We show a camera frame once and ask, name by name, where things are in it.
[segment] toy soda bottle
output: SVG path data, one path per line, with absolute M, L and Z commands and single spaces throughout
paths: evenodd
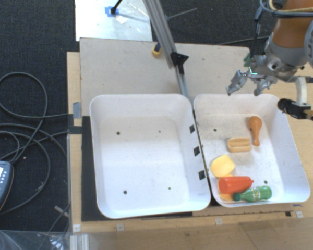
M 271 198 L 272 192 L 269 186 L 261 186 L 255 188 L 249 188 L 243 193 L 234 193 L 233 200 L 240 201 L 245 200 L 248 202 L 256 202 L 262 199 L 268 200 Z
M 248 176 L 221 177 L 218 187 L 223 194 L 234 194 L 250 188 L 253 182 Z

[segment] dark floor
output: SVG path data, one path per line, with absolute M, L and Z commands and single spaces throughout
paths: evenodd
M 259 0 L 161 0 L 168 16 L 192 8 L 194 13 L 169 21 L 176 42 L 220 44 L 251 38 L 253 16 Z M 262 20 L 261 36 L 269 35 L 274 21 Z M 264 41 L 258 45 L 261 52 Z M 235 45 L 250 46 L 251 42 Z M 67 111 L 66 52 L 79 51 L 75 41 L 75 0 L 0 0 L 0 78 L 13 71 L 37 77 L 48 96 L 47 115 Z M 0 101 L 21 115 L 41 116 L 45 98 L 41 87 L 26 76 L 10 76 L 0 85 Z M 0 109 L 0 123 L 18 123 L 37 127 L 39 120 L 8 115 Z M 41 129 L 54 134 L 67 130 L 67 117 L 44 120 Z M 26 129 L 1 126 L 0 130 L 27 135 Z M 66 149 L 66 136 L 58 137 Z M 67 168 L 64 154 L 53 142 L 43 143 L 51 159 L 51 174 L 42 192 L 22 208 L 0 216 L 0 229 L 47 231 L 58 217 L 57 205 L 68 203 Z M 16 148 L 11 136 L 0 135 L 0 157 Z M 42 186 L 47 174 L 44 153 L 28 147 L 15 166 L 11 194 L 2 212 L 22 203 Z M 61 219 L 54 231 L 63 231 L 67 219 Z

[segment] wooden table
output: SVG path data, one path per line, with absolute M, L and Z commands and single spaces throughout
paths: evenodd
M 83 43 L 84 47 L 99 47 L 101 44 L 100 49 L 106 47 L 110 53 L 115 49 L 114 41 L 111 40 L 90 39 Z M 118 56 L 132 54 L 128 53 L 125 44 L 127 44 L 125 41 L 118 41 L 116 44 Z M 153 43 L 131 42 L 129 44 L 133 44 L 131 51 L 145 60 L 144 66 L 150 66 L 150 61 L 152 64 L 155 62 L 153 57 L 149 57 Z M 224 92 L 224 87 L 228 85 L 235 70 L 243 69 L 242 59 L 248 52 L 244 47 L 189 44 L 178 44 L 177 47 L 178 50 L 180 49 L 180 53 L 190 56 L 185 64 L 185 71 L 188 89 L 192 97 L 198 94 L 198 88 L 202 93 L 206 93 L 208 88 L 216 86 L 215 89 L 212 88 L 216 93 Z M 82 62 L 86 66 L 89 61 L 84 59 Z M 117 62 L 109 64 L 104 64 L 106 69 L 116 70 Z M 133 68 L 137 68 L 139 65 L 132 64 Z M 89 114 L 87 112 L 89 104 L 84 105 L 83 102 L 87 103 L 88 99 L 85 100 L 87 96 L 95 96 L 96 93 L 93 89 L 98 86 L 98 83 L 95 80 L 94 86 L 86 91 L 83 86 L 88 82 L 84 83 L 83 81 L 88 81 L 85 77 L 99 78 L 95 71 L 97 66 L 92 65 L 91 67 L 90 75 L 82 76 L 80 53 L 67 53 L 70 114 L 73 113 L 73 103 L 76 102 L 82 102 L 83 116 Z M 313 77 L 313 70 L 308 65 L 299 74 Z M 240 92 L 249 93 L 253 89 L 254 85 L 248 81 L 246 87 Z M 309 84 L 307 89 L 308 102 L 312 104 L 313 108 L 313 84 Z M 266 93 L 274 94 L 279 98 L 296 100 L 296 88 L 291 83 L 279 82 Z M 82 222 L 82 136 L 81 134 L 71 134 L 69 173 L 73 231 L 92 234 L 94 243 L 98 242 L 99 244 L 99 249 L 211 249 L 217 246 L 224 249 L 289 249 L 291 247 L 292 249 L 313 249 L 313 121 L 296 120 L 289 116 L 288 120 L 311 188 L 311 196 L 308 201 L 300 205 L 274 204 L 248 208 L 209 207 L 195 212 L 192 217 L 182 218 L 135 218 Z M 74 126 L 81 126 L 81 118 L 74 119 Z

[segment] green bottle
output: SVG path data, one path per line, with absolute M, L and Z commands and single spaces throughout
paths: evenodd
M 262 199 L 268 200 L 271 198 L 272 192 L 269 186 L 259 186 L 255 188 L 249 188 L 243 193 L 234 193 L 233 200 L 240 201 L 246 200 L 248 202 L 256 202 Z

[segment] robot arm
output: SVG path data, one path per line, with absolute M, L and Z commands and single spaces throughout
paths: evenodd
M 227 93 L 231 95 L 239 90 L 248 78 L 257 85 L 254 95 L 261 94 L 264 88 L 269 88 L 278 80 L 294 82 L 298 90 L 298 99 L 291 107 L 295 105 L 299 114 L 291 115 L 296 118 L 306 118 L 303 111 L 310 110 L 310 105 L 306 104 L 306 83 L 313 83 L 313 78 L 297 77 L 295 73 L 307 62 L 313 67 L 313 0 L 286 0 L 282 10 L 275 8 L 273 0 L 268 0 L 266 4 L 260 0 L 260 8 L 255 15 L 257 27 L 265 11 L 278 18 L 266 42 L 265 53 L 254 55 L 255 45 L 253 45 L 245 59 L 248 70 L 236 72 L 230 86 L 226 87 Z M 290 101 L 280 103 L 279 108 L 287 112 L 282 105 L 288 104 L 290 107 Z

